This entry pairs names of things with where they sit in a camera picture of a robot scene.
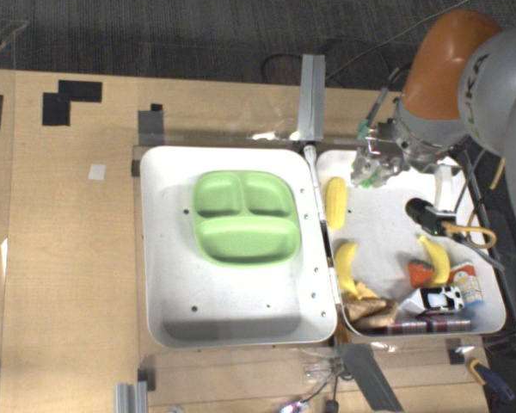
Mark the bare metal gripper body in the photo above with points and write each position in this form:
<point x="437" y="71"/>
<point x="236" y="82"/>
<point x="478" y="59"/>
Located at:
<point x="389" y="142"/>

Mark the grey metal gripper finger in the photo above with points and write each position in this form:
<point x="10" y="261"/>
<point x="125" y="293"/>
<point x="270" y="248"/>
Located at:
<point x="360" y="166"/>
<point x="387" y="169"/>

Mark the green broccoli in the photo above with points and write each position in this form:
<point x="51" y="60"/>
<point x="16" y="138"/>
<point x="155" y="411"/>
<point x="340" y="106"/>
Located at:
<point x="367" y="182"/>

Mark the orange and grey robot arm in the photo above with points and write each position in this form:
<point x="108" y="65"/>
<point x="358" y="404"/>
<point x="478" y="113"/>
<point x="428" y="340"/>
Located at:
<point x="477" y="80"/>

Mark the white plastic tray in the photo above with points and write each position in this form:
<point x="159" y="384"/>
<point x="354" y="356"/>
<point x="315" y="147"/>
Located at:
<point x="382" y="239"/>
<point x="241" y="308"/>

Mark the yellow banana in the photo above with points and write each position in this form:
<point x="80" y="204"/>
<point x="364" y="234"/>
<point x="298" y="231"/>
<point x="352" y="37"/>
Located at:
<point x="439" y="260"/>
<point x="345" y="265"/>

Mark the red strawberry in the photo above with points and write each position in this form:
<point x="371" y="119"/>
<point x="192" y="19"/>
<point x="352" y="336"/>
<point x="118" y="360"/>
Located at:
<point x="419" y="273"/>

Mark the yellow tortilla chip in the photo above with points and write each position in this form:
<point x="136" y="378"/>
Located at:
<point x="364" y="291"/>

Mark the green divided plate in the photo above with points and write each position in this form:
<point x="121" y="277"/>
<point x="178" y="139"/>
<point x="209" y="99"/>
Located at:
<point x="245" y="235"/>

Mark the orange and white carton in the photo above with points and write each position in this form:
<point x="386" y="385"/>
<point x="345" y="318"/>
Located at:
<point x="468" y="284"/>

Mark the black and white milk carton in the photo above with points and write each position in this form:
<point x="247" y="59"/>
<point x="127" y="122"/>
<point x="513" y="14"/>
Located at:
<point x="443" y="299"/>

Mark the brown bread slice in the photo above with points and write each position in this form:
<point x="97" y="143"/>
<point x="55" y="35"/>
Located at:
<point x="372" y="312"/>

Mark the black cylinder on white bracket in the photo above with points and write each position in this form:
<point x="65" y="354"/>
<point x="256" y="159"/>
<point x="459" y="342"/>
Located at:
<point x="428" y="215"/>

